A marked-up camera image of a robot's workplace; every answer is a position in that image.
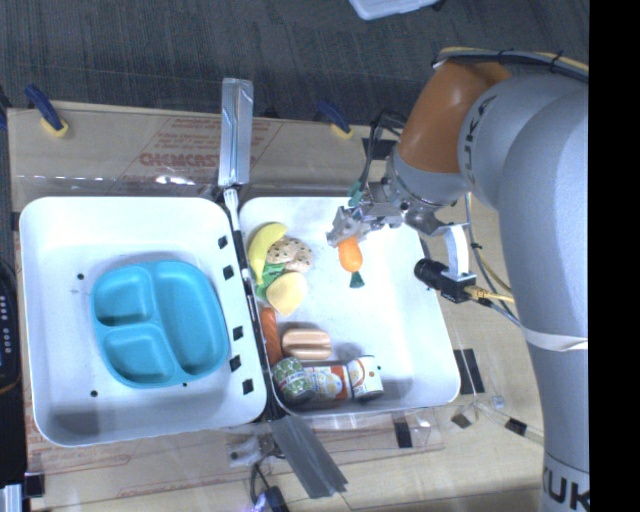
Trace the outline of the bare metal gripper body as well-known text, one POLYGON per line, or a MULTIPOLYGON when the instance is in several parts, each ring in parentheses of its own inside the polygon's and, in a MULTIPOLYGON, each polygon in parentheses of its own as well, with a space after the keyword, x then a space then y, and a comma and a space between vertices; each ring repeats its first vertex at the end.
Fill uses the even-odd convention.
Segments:
POLYGON ((407 185, 401 180, 356 182, 356 219, 372 219, 378 229, 406 225, 426 236, 438 236, 445 224, 436 212, 453 203, 453 186, 443 180, 407 185))

